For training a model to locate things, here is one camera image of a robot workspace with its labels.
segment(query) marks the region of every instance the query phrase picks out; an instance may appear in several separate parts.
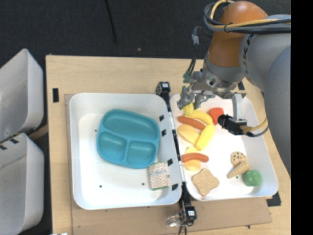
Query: black floor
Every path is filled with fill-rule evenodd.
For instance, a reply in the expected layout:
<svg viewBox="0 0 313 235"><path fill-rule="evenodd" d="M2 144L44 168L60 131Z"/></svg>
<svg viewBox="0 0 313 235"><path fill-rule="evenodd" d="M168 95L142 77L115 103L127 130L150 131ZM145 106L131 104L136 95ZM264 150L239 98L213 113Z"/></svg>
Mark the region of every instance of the black floor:
<svg viewBox="0 0 313 235"><path fill-rule="evenodd" d="M204 26L203 9L215 1L108 0L116 42L104 0L0 0L0 67L23 48L44 71L48 54L191 58L191 31ZM291 0L246 1L269 15L291 13ZM204 57L209 41L200 44L198 58ZM51 232L48 136L36 142L46 157L45 213L23 235Z"/></svg>

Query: robotic arm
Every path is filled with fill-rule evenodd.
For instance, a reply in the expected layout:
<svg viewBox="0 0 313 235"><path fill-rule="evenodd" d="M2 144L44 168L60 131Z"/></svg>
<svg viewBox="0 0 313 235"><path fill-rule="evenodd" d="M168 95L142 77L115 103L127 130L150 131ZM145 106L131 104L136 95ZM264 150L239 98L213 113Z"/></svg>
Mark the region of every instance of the robotic arm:
<svg viewBox="0 0 313 235"><path fill-rule="evenodd" d="M216 21L214 14L221 7L224 11ZM243 128L246 121L240 115L240 102L246 94L233 92L247 78L264 95L268 126L291 176L290 15L268 16L250 2L221 0L205 8L204 23L213 36L203 68L193 72L192 60L184 75L189 85L183 86L177 106L182 109L193 103L196 109L215 96L232 99L234 116L220 116L219 124L235 135L247 134ZM197 32L192 36L194 44L199 44Z"/></svg>

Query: green ball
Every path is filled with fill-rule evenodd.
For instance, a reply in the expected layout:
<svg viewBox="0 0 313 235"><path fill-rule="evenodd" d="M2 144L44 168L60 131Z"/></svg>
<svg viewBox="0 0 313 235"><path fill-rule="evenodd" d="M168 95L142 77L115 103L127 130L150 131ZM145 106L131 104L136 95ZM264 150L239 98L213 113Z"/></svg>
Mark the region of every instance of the green ball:
<svg viewBox="0 0 313 235"><path fill-rule="evenodd" d="M258 186L262 181L262 177L259 171L249 170L243 175L243 180L247 186Z"/></svg>

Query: teal plate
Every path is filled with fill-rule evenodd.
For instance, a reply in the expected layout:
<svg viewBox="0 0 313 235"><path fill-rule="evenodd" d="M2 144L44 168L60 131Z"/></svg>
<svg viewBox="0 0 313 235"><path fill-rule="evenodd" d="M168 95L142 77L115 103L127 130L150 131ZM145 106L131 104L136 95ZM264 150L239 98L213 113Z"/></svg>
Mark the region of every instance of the teal plate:
<svg viewBox="0 0 313 235"><path fill-rule="evenodd" d="M100 122L97 150L110 163L147 168L157 157L159 143L159 126L150 117L115 109L108 111Z"/></svg>

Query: wooden table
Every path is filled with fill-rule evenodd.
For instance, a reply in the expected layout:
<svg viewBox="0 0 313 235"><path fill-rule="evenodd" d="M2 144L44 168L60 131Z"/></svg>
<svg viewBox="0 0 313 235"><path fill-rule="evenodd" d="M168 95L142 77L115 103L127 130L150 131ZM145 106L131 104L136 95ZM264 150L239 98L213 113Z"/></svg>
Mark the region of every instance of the wooden table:
<svg viewBox="0 0 313 235"><path fill-rule="evenodd" d="M55 56L46 57L47 111L51 174L53 232L73 235L177 234L165 218L179 204L88 211L72 198L67 149L65 95L80 92L153 93L158 82L168 81L179 93L188 59ZM202 67L197 60L195 70ZM265 118L261 93L244 80L259 121ZM291 181L270 132L264 135L279 182L282 205L268 207L265 198L193 201L198 219L188 228L193 235L291 234Z"/></svg>

